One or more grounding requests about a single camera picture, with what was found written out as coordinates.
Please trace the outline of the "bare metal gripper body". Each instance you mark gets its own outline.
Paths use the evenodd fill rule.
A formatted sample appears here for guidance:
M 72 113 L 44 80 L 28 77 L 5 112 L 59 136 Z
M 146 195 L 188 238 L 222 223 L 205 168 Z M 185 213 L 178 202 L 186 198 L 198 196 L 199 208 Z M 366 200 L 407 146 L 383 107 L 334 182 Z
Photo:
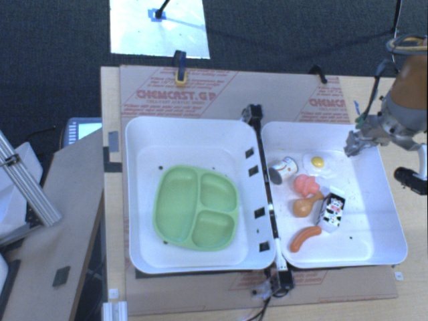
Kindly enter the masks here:
M 402 139 L 397 135 L 401 127 L 393 116 L 358 117 L 358 133 L 365 139 L 366 146 L 386 146 L 390 142 L 401 145 Z

